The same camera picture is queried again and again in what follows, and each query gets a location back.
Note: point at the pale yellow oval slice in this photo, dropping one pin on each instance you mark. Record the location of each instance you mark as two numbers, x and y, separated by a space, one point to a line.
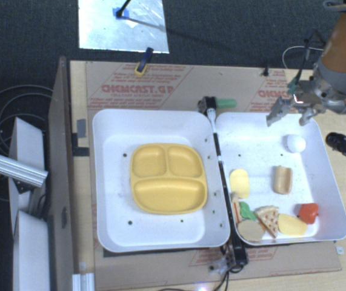
239 183

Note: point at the thin black and white rod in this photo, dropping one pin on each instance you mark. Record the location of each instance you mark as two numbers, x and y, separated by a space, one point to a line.
219 153

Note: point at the yellow divided plate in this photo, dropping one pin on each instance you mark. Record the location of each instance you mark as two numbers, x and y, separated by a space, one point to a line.
168 192

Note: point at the green lettuce leaf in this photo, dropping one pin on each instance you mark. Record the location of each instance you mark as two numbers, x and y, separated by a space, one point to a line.
247 212

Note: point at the white egg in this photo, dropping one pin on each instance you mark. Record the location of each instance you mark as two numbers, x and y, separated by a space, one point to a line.
294 143

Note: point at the green cylinder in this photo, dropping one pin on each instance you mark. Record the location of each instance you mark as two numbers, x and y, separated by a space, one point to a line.
226 103

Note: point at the yellow oval potato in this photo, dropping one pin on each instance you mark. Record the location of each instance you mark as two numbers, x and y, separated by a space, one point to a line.
292 225

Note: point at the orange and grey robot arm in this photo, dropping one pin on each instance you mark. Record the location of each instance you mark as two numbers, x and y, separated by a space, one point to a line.
345 47

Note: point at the white plastic tray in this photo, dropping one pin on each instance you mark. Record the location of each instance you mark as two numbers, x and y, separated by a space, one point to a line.
160 235
260 144

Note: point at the tan hot dog bun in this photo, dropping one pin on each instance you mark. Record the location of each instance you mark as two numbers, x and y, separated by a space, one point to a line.
282 180

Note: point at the brown round biscuit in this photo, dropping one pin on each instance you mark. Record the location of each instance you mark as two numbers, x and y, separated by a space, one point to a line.
250 231

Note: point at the red bell pepper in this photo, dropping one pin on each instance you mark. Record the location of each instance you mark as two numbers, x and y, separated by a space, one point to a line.
308 213

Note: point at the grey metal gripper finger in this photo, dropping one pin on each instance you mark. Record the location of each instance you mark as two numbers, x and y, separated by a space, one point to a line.
307 115
278 111

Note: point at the pizza slice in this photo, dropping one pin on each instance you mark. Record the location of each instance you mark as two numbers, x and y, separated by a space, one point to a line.
268 220

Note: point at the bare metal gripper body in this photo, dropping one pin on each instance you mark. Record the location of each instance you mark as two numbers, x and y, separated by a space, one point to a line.
313 94

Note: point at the brown cardboard board red print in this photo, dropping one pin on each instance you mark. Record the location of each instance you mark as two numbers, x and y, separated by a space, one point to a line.
172 83

